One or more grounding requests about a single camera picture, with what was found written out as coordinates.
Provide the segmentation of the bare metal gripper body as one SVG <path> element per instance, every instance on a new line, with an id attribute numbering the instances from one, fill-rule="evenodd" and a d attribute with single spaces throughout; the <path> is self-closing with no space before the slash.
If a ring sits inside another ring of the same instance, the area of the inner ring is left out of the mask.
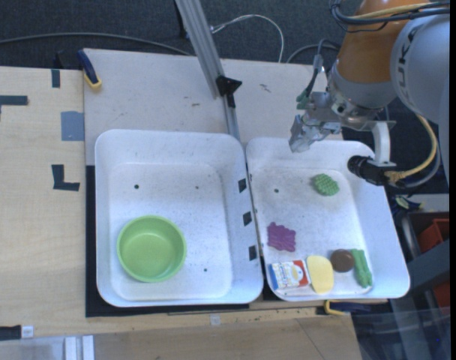
<path id="1" fill-rule="evenodd" d="M 319 132 L 337 131 L 351 128 L 363 131 L 367 123 L 373 121 L 382 110 L 381 107 L 369 108 L 347 100 L 342 94 L 327 91 L 303 91 L 297 97 L 297 109 L 303 110 L 301 123 Z"/>

